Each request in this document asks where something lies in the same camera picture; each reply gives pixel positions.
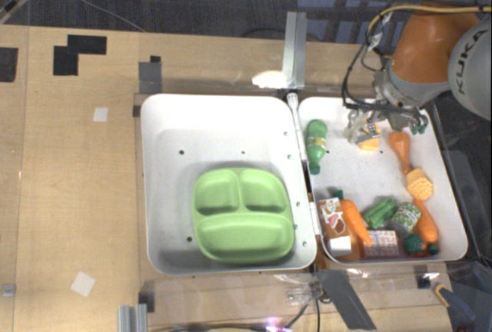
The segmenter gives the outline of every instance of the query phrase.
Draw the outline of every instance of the orange food item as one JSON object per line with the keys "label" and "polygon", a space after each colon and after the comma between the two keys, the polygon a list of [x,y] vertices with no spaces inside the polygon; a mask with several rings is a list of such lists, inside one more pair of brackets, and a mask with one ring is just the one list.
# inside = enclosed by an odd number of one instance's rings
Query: orange food item
{"label": "orange food item", "polygon": [[351,200],[340,201],[341,210],[344,212],[347,224],[354,230],[354,233],[366,244],[372,245],[372,239],[367,232],[361,213]]}
{"label": "orange food item", "polygon": [[408,152],[410,150],[410,137],[403,131],[392,131],[389,137],[390,146],[401,160],[401,170],[406,175],[412,170]]}
{"label": "orange food item", "polygon": [[435,243],[439,238],[437,227],[432,220],[431,215],[424,206],[424,202],[414,199],[414,205],[421,210],[421,218],[415,225],[415,231],[421,235],[422,239],[427,243]]}

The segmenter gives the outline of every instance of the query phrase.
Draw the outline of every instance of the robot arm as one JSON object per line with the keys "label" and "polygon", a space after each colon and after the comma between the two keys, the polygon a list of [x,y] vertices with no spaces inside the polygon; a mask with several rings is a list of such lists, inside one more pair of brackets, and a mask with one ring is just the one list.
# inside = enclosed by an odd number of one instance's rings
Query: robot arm
{"label": "robot arm", "polygon": [[[427,118],[418,108],[448,90],[466,109],[490,120],[490,19],[480,22],[473,14],[490,12],[490,7],[448,3],[389,5],[370,23],[367,44],[358,54],[362,59],[381,37],[381,32],[376,33],[378,22],[386,22],[386,17],[398,9],[414,11],[391,59],[381,69],[373,69],[375,103],[356,99],[348,92],[348,75],[358,56],[347,70],[342,98],[353,110],[349,141],[367,139],[371,123],[386,119],[394,130],[410,127],[413,133],[423,132]],[[361,126],[360,116],[367,124]]]}

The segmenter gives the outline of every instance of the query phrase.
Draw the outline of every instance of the yellow toy food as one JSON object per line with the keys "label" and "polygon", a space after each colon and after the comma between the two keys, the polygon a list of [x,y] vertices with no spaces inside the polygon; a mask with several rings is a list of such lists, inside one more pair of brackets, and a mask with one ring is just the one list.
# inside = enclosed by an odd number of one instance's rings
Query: yellow toy food
{"label": "yellow toy food", "polygon": [[426,201],[431,197],[433,187],[422,168],[415,168],[407,174],[407,190],[413,198]]}

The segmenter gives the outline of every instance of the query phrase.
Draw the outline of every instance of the small box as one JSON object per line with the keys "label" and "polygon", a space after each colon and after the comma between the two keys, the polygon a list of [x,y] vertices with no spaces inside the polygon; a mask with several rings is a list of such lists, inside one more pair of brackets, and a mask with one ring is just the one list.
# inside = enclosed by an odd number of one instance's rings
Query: small box
{"label": "small box", "polygon": [[351,237],[341,210],[340,200],[330,198],[317,203],[321,226],[324,231],[324,240],[330,254],[340,257],[352,252]]}
{"label": "small box", "polygon": [[395,231],[368,231],[372,244],[361,242],[362,257],[387,258],[398,257],[400,249]]}

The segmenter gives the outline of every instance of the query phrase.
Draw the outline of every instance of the white paper square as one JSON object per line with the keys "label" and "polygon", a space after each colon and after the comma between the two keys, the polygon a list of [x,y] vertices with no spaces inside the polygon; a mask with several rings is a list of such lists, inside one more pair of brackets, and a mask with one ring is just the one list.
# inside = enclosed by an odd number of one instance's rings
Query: white paper square
{"label": "white paper square", "polygon": [[108,121],[109,108],[96,108],[93,121]]}
{"label": "white paper square", "polygon": [[88,297],[92,287],[94,286],[95,279],[88,276],[84,272],[78,272],[77,277],[71,285],[71,289],[84,297]]}

